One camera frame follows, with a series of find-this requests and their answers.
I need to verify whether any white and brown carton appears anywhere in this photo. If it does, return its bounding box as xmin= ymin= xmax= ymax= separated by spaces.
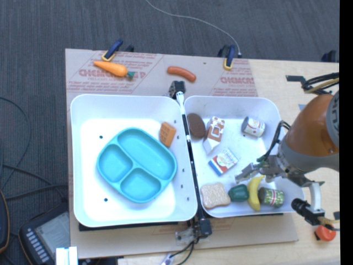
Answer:
xmin=202 ymin=116 xmax=226 ymax=155

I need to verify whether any brown cardboard board red print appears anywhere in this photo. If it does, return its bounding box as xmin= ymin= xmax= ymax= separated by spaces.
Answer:
xmin=65 ymin=48 xmax=299 ymax=259

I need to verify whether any slice of toast bread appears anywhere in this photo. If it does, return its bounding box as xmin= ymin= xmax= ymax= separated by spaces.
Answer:
xmin=200 ymin=182 xmax=232 ymax=210

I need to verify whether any orange round object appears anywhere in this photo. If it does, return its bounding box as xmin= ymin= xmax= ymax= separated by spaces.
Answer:
xmin=315 ymin=224 xmax=338 ymax=242

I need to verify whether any yellow banana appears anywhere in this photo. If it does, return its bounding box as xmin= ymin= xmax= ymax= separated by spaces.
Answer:
xmin=247 ymin=174 xmax=266 ymax=212

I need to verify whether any white plastic tray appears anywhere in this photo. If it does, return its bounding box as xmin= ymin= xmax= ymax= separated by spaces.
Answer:
xmin=183 ymin=95 xmax=306 ymax=219
xmin=69 ymin=93 xmax=199 ymax=228

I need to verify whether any white can with red print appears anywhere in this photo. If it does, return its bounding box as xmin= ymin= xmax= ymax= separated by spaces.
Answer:
xmin=240 ymin=116 xmax=266 ymax=138

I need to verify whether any green can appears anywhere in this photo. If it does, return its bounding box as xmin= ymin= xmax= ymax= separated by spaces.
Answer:
xmin=258 ymin=187 xmax=285 ymax=208

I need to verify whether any blue divided plate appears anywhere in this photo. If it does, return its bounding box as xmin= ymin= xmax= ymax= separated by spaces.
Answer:
xmin=96 ymin=127 xmax=178 ymax=204

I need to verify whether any green bell pepper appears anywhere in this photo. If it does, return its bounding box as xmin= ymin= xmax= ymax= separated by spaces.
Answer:
xmin=228 ymin=184 xmax=250 ymax=203

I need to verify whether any black cylinder on white bracket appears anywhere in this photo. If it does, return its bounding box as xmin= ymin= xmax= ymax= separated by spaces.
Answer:
xmin=291 ymin=181 xmax=327 ymax=226

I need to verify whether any orange carrot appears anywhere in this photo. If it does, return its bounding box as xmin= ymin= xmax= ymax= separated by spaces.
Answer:
xmin=93 ymin=60 xmax=136 ymax=80

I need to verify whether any brown oval biscuit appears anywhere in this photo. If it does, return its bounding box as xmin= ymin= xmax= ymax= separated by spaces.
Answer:
xmin=186 ymin=113 xmax=207 ymax=139

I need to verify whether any thin black and white rod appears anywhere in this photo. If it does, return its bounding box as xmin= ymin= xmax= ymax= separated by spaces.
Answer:
xmin=175 ymin=91 xmax=206 ymax=221

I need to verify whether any black block with thin wires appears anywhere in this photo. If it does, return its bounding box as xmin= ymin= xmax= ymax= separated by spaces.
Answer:
xmin=189 ymin=216 xmax=213 ymax=239
xmin=168 ymin=80 xmax=186 ymax=98

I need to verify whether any orange-brown sausage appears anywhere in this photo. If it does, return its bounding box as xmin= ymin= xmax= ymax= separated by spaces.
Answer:
xmin=167 ymin=65 xmax=197 ymax=83

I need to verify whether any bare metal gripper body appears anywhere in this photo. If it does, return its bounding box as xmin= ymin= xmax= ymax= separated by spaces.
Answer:
xmin=258 ymin=153 xmax=293 ymax=179

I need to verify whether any white red and blue packet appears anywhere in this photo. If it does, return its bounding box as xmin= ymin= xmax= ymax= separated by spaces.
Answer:
xmin=207 ymin=147 xmax=239 ymax=177

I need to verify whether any orange waffle biscuit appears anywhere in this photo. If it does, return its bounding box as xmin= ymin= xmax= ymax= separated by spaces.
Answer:
xmin=158 ymin=121 xmax=177 ymax=149

